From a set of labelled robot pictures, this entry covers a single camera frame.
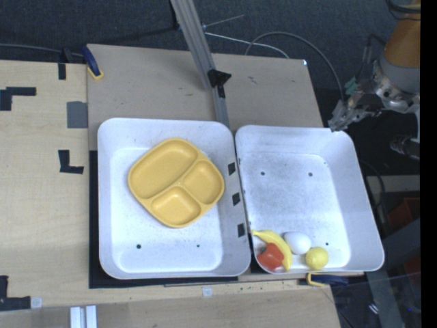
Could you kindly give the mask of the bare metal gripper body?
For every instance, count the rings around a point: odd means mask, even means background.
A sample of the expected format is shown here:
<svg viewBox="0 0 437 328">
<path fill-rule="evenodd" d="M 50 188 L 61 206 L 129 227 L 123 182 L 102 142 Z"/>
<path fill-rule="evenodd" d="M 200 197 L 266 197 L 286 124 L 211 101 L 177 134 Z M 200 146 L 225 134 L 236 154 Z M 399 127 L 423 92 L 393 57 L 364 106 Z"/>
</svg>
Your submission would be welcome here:
<svg viewBox="0 0 437 328">
<path fill-rule="evenodd" d="M 381 79 L 351 79 L 346 84 L 346 118 L 379 116 L 383 111 L 418 114 L 418 94 L 409 94 L 395 87 L 385 76 Z"/>
</svg>

